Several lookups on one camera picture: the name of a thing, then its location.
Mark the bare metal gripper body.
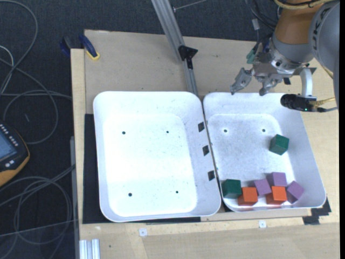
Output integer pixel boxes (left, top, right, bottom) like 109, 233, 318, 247
251, 51, 298, 83

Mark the green cube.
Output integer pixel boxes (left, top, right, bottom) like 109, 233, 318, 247
221, 179, 243, 199
269, 134, 290, 156

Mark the white plastic tray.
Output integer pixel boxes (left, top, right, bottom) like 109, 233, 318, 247
202, 91, 327, 213
93, 91, 222, 223

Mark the purple cube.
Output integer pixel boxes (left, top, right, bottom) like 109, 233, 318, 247
266, 172, 288, 188
253, 179, 272, 196
286, 181, 305, 205

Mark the brown cardboard board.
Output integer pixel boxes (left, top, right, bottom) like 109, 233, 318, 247
84, 29, 340, 222

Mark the orange cube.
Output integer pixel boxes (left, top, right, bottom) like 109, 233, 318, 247
265, 186, 288, 206
237, 187, 259, 207

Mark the black cylinder on white bracket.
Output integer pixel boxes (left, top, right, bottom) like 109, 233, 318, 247
280, 67, 318, 112

